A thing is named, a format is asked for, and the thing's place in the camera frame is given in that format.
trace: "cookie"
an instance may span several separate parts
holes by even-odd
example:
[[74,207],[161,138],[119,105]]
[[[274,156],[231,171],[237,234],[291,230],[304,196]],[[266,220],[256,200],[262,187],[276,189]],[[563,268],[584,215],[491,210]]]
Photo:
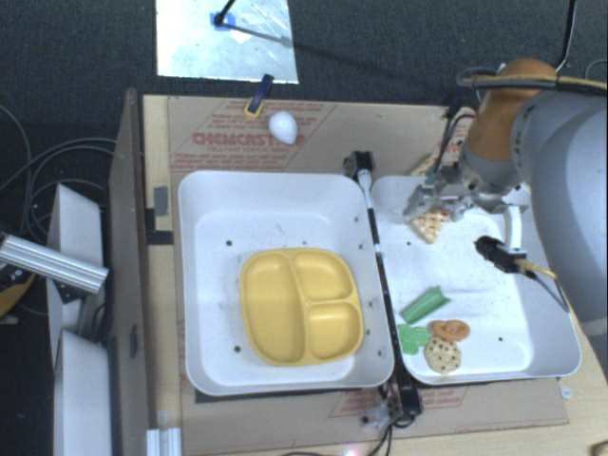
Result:
[[446,375],[460,367],[462,354],[453,341],[433,336],[425,346],[425,358],[431,370]]
[[452,319],[451,321],[433,321],[430,323],[430,326],[433,334],[445,341],[461,341],[471,332],[468,325],[458,319]]
[[433,243],[444,227],[448,216],[447,211],[431,209],[418,218],[414,218],[411,225],[428,243]]

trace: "food item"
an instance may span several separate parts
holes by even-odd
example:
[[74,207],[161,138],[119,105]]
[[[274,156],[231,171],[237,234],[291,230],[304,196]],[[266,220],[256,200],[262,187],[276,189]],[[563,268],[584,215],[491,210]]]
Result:
[[414,218],[411,221],[411,225],[428,243],[434,243],[444,224],[446,224],[447,218],[447,211],[431,209],[423,215]]
[[401,351],[404,354],[416,354],[419,347],[428,343],[428,331],[421,326],[412,328],[409,324],[400,324],[397,326],[397,331],[401,341]]
[[433,321],[431,323],[433,334],[445,341],[460,341],[465,339],[471,332],[468,325],[458,319],[451,321]]
[[425,346],[425,358],[431,370],[446,375],[460,367],[462,353],[453,341],[432,336]]
[[437,311],[445,306],[449,299],[444,296],[439,286],[431,289],[413,301],[407,308],[400,312],[408,324],[415,324],[423,317]]

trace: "black stick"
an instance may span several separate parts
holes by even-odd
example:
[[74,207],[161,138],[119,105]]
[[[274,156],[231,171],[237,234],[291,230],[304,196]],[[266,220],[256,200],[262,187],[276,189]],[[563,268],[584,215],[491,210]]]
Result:
[[224,23],[224,18],[226,17],[226,13],[228,13],[228,10],[230,10],[230,8],[233,6],[233,4],[236,2],[237,0],[228,0],[228,3],[226,4],[226,6],[221,10],[220,13],[218,13],[218,15],[216,15],[213,19],[213,24],[216,27],[221,26]]

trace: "orange cookie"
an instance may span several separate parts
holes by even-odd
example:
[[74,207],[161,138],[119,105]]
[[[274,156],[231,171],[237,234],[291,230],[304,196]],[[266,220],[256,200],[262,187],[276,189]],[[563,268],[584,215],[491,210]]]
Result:
[[465,339],[471,332],[468,325],[458,319],[433,321],[431,328],[435,336],[439,336],[445,339],[445,341],[460,341],[461,339]]

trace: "metal bar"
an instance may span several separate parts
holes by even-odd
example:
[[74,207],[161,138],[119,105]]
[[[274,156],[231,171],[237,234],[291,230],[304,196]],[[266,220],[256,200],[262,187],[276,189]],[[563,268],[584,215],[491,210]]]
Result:
[[65,256],[19,237],[0,235],[1,261],[91,294],[97,294],[104,285],[108,273],[105,267]]

